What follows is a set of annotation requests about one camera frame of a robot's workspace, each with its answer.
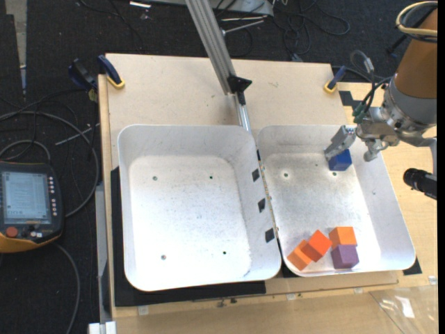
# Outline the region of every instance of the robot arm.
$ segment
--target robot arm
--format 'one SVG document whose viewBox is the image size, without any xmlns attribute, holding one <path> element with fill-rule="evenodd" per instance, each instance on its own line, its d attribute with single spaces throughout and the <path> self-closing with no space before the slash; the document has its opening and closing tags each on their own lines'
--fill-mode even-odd
<svg viewBox="0 0 445 334">
<path fill-rule="evenodd" d="M 405 20 L 424 7 L 435 9 L 419 28 L 405 27 Z M 437 139 L 423 137 L 426 130 L 437 124 L 437 2 L 425 1 L 406 7 L 396 24 L 412 41 L 389 81 L 382 105 L 371 107 L 370 102 L 365 104 L 365 98 L 355 109 L 355 134 L 368 147 L 364 155 L 366 161 L 375 159 L 380 151 L 400 141 L 415 147 L 430 147 L 433 173 L 411 168 L 405 172 L 404 180 L 413 189 L 437 199 Z M 335 141 L 333 138 L 325 151 L 327 159 L 342 152 L 341 144 Z"/>
</svg>

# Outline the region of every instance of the touchscreen display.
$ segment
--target touchscreen display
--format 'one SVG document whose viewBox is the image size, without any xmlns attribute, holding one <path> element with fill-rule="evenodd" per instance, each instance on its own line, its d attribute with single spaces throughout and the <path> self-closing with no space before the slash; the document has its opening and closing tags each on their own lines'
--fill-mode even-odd
<svg viewBox="0 0 445 334">
<path fill-rule="evenodd" d="M 5 224 L 27 221 L 51 223 L 47 176 L 44 173 L 3 172 L 3 215 Z"/>
</svg>

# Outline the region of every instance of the black carpet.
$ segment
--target black carpet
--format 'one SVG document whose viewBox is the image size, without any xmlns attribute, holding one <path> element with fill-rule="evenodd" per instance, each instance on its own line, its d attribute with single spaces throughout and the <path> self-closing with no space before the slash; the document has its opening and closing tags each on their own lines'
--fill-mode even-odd
<svg viewBox="0 0 445 334">
<path fill-rule="evenodd" d="M 26 102 L 76 88 L 68 77 L 68 66 L 76 58 L 96 74 L 95 57 L 112 51 L 206 56 L 191 16 L 183 6 L 153 3 L 145 12 L 130 6 L 128 1 L 114 1 L 120 17 L 107 0 L 84 1 L 96 10 L 109 13 L 88 9 L 79 0 L 28 0 Z M 288 6 L 277 4 L 275 21 L 269 18 L 248 32 L 227 35 L 232 56 L 290 61 L 292 54 L 296 54 L 303 62 L 352 67 L 350 53 L 360 49 L 373 61 L 376 74 L 390 76 L 408 42 L 403 42 L 394 55 L 387 53 L 386 49 L 401 36 L 394 28 L 395 18 L 407 5 L 424 0 L 315 1 L 289 0 Z M 241 15 L 225 13 L 221 17 L 235 16 Z M 12 38 L 15 32 L 10 25 L 11 17 L 4 15 L 4 3 L 0 0 L 0 97 L 16 104 L 21 101 L 22 92 L 17 45 Z M 234 26 L 222 25 L 224 29 Z M 286 35 L 283 27 L 288 29 Z M 347 74 L 346 80 L 362 79 Z M 50 100 L 39 110 L 67 118 L 80 129 L 94 122 L 94 104 L 85 93 L 75 92 Z M 15 109 L 0 100 L 0 110 L 3 114 Z M 0 133 L 1 149 L 31 137 L 32 118 L 22 116 L 18 120 L 12 125 L 28 125 L 29 130 L 12 132 L 13 121 L 0 122 L 0 127 L 7 128 Z M 89 149 L 81 139 L 55 146 L 55 142 L 73 134 L 59 122 L 38 118 L 36 130 L 37 140 L 50 149 L 52 164 L 60 175 L 65 207 L 74 209 L 94 186 L 94 163 Z M 95 149 L 100 157 L 98 140 L 96 137 Z M 41 159 L 43 154 L 33 149 L 23 160 L 36 157 Z M 99 321 L 94 200 L 67 219 L 58 243 L 67 249 L 79 268 L 81 302 L 72 333 L 84 334 L 89 323 Z M 5 255 L 0 267 L 0 296 L 8 299 L 0 303 L 0 333 L 64 333 L 76 298 L 74 273 L 68 259 L 53 246 Z"/>
<path fill-rule="evenodd" d="M 6 3 L 5 0 L 0 0 L 0 16 L 6 14 Z"/>
</svg>

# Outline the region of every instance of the wooden board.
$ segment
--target wooden board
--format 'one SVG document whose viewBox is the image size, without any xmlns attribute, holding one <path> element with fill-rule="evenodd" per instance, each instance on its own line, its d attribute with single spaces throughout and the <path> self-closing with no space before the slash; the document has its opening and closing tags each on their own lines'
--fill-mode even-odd
<svg viewBox="0 0 445 334">
<path fill-rule="evenodd" d="M 223 95 L 207 58 L 117 54 L 107 55 L 107 58 L 126 80 L 124 89 L 116 90 L 107 86 L 105 78 L 99 78 L 108 260 L 109 268 L 112 269 L 109 172 L 118 165 L 116 140 L 119 131 L 135 123 L 230 125 L 235 124 L 237 119 L 233 100 Z M 254 135 L 266 125 L 352 124 L 350 107 L 341 105 L 338 91 L 332 95 L 323 92 L 323 85 L 332 77 L 329 65 L 235 60 L 234 66 L 239 76 L 254 80 L 252 86 L 246 91 Z M 353 97 L 360 100 L 369 90 L 369 85 L 341 83 L 339 88 L 350 90 Z M 381 95 L 380 92 L 376 95 L 375 104 L 381 102 L 381 99 L 379 101 Z M 391 271 L 357 273 L 335 276 L 335 278 L 277 276 L 266 281 L 267 296 L 236 299 L 236 305 L 233 305 L 232 309 L 229 305 L 226 308 L 224 302 L 221 304 L 219 300 L 166 303 L 142 308 L 143 312 L 148 310 L 149 314 L 147 317 L 141 317 L 139 316 L 141 308 L 117 308 L 112 305 L 111 314 L 118 323 L 118 332 L 212 333 L 213 329 L 219 328 L 220 331 L 230 333 L 236 326 L 227 327 L 227 323 L 236 323 L 240 317 L 248 317 L 247 322 L 242 321 L 239 325 L 249 326 L 252 331 L 256 328 L 258 333 L 268 333 L 270 331 L 267 328 L 272 327 L 265 326 L 261 319 L 275 317 L 277 313 L 286 313 L 283 317 L 279 315 L 282 324 L 276 328 L 286 333 L 293 332 L 292 328 L 300 323 L 300 321 L 295 322 L 295 318 L 291 315 L 297 310 L 296 308 L 299 308 L 298 311 L 307 310 L 307 315 L 311 313 L 313 318 L 327 317 L 336 322 L 338 325 L 333 326 L 332 333 L 355 333 L 357 328 L 354 326 L 350 331 L 341 331 L 341 321 L 351 321 L 356 317 L 362 320 L 377 318 L 376 320 L 382 322 L 374 324 L 380 325 L 380 328 L 388 325 L 391 329 L 386 332 L 393 333 L 392 323 L 385 321 L 383 317 L 375 316 L 380 307 L 375 301 L 367 298 L 368 292 L 400 286 L 427 285 L 429 276 L 437 277 L 437 202 L 419 192 L 412 191 L 402 179 L 403 172 L 409 167 L 430 169 L 429 149 L 399 145 L 392 150 L 385 150 L 384 159 L 423 269 L 422 274 L 404 276 L 401 271 Z M 113 272 L 110 271 L 109 274 L 111 298 L 113 298 Z M 296 294 L 297 301 L 287 301 L 288 297 L 285 294 Z M 339 297 L 342 298 L 341 305 L 344 308 L 341 313 L 337 313 L 339 303 L 332 302 Z M 329 302 L 323 299 L 329 299 L 332 302 L 330 310 L 323 308 L 321 311 L 323 306 L 318 306 L 317 309 L 312 307 L 318 303 L 317 301 Z M 202 331 L 188 330 L 188 324 L 185 322 L 188 321 L 187 318 L 190 318 L 190 313 L 195 313 L 201 318 L 199 321 L 194 320 L 196 325 L 199 322 Z M 326 321 L 312 320 L 309 319 L 309 322 L 313 327 L 303 326 L 306 333 L 319 333 L 323 328 L 327 328 Z M 224 325 L 226 325 L 224 330 L 219 327 Z"/>
</svg>

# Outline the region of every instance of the black clamp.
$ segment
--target black clamp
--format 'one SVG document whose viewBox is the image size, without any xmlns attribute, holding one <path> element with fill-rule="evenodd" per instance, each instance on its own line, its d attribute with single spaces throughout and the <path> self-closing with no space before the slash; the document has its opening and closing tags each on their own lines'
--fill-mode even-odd
<svg viewBox="0 0 445 334">
<path fill-rule="evenodd" d="M 116 89 L 124 87 L 125 82 L 120 77 L 118 71 L 114 68 L 111 62 L 101 54 L 97 57 L 100 73 L 107 74 L 107 79 Z M 81 61 L 77 58 L 68 67 L 70 79 L 79 87 L 88 91 L 90 99 L 97 102 L 97 79 L 83 66 Z"/>
<path fill-rule="evenodd" d="M 238 96 L 239 104 L 245 105 L 244 90 L 252 84 L 252 81 L 232 74 L 227 78 L 227 81 L 229 82 L 230 91 Z"/>
</svg>

